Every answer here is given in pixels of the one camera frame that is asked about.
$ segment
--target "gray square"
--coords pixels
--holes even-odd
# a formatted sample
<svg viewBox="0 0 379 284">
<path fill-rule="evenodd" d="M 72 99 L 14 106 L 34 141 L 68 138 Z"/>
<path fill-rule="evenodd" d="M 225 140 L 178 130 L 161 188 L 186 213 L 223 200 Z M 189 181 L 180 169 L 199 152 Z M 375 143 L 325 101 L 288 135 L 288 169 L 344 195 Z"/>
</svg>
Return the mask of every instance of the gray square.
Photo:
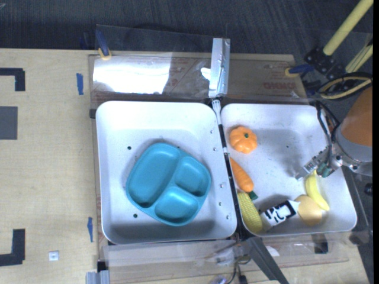
<svg viewBox="0 0 379 284">
<path fill-rule="evenodd" d="M 17 140 L 17 106 L 0 106 L 0 140 Z"/>
</svg>

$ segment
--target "toy orange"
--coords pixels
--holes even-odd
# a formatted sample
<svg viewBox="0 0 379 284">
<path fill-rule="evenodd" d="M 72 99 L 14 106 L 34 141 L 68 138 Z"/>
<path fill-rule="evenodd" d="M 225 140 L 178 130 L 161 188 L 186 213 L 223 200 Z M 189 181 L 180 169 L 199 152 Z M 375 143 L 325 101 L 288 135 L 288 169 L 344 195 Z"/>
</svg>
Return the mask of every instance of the toy orange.
<svg viewBox="0 0 379 284">
<path fill-rule="evenodd" d="M 252 152 L 258 146 L 256 134 L 244 126 L 232 130 L 229 135 L 230 145 L 244 154 Z"/>
</svg>

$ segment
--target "blue tape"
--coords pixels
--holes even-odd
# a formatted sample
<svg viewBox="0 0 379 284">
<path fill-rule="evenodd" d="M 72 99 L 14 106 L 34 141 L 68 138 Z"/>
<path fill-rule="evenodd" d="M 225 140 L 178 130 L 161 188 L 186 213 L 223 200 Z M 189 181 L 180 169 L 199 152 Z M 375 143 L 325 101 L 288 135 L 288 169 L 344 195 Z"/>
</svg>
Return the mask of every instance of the blue tape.
<svg viewBox="0 0 379 284">
<path fill-rule="evenodd" d="M 92 225 L 91 217 L 88 217 L 87 228 L 89 232 L 89 239 L 91 240 L 91 243 L 92 243 L 94 241 L 94 234 L 93 234 L 94 226 Z"/>
<path fill-rule="evenodd" d="M 76 74 L 76 85 L 78 87 L 79 96 L 84 95 L 84 93 L 83 93 L 83 75 L 81 73 Z"/>
</svg>

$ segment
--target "carrot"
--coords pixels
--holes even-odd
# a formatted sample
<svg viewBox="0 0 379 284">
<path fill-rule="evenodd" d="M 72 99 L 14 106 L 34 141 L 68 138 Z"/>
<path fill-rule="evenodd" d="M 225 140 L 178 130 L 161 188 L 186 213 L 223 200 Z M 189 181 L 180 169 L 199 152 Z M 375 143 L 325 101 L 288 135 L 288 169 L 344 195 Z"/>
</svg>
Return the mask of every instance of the carrot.
<svg viewBox="0 0 379 284">
<path fill-rule="evenodd" d="M 229 157 L 230 165 L 232 166 L 233 176 L 235 177 L 235 181 L 237 185 L 244 192 L 251 192 L 254 188 L 254 182 L 249 177 L 249 175 L 245 172 L 245 170 L 239 166 L 237 162 L 235 162 L 231 157 Z"/>
</svg>

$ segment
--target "black corner marker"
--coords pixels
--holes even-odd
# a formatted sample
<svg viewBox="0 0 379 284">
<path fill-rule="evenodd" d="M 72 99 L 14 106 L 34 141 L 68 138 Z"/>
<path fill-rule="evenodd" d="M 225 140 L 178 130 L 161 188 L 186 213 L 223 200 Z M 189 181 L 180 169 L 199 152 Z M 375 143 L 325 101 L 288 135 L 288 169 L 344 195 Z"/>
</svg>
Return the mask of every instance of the black corner marker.
<svg viewBox="0 0 379 284">
<path fill-rule="evenodd" d="M 23 69 L 10 67 L 0 68 L 0 76 L 14 76 L 14 90 L 16 92 L 25 91 L 25 71 Z"/>
<path fill-rule="evenodd" d="M 19 265 L 25 260 L 25 229 L 13 230 L 12 252 L 0 254 L 0 266 Z"/>
</svg>

